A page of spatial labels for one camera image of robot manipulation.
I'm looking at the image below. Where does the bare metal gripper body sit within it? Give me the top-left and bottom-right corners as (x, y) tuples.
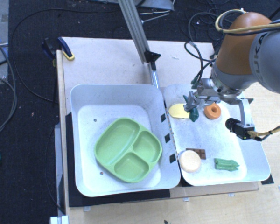
(195, 77), (244, 105)

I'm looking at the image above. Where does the dark green toy vegetable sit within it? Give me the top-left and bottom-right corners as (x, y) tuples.
(182, 95), (199, 123)

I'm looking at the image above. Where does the yellow flat oval toy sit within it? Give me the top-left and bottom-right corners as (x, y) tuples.
(168, 103), (190, 119)

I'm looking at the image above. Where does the orange doughnut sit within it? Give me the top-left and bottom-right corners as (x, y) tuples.
(203, 103), (222, 120)

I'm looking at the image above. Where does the thin black and white rod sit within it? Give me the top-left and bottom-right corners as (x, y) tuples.
(150, 69), (180, 165)

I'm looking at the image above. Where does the white plastic tray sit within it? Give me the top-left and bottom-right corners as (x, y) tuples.
(70, 83), (182, 198)
(162, 84), (271, 187)

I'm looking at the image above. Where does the brown chocolate bar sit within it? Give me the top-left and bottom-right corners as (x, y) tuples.
(185, 147), (207, 160)

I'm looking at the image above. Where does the cream round biscuit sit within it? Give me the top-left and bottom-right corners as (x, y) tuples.
(179, 150), (202, 174)

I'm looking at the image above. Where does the green asparagus bundle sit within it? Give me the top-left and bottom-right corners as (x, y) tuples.
(214, 158), (240, 172)

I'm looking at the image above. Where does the green divided plate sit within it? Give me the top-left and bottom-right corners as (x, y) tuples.
(94, 117), (163, 184)

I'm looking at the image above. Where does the pale flat board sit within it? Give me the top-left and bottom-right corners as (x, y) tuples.
(60, 36), (259, 199)

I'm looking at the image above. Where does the black cylinder on white bracket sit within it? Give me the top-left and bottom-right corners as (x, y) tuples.
(225, 98), (256, 140)

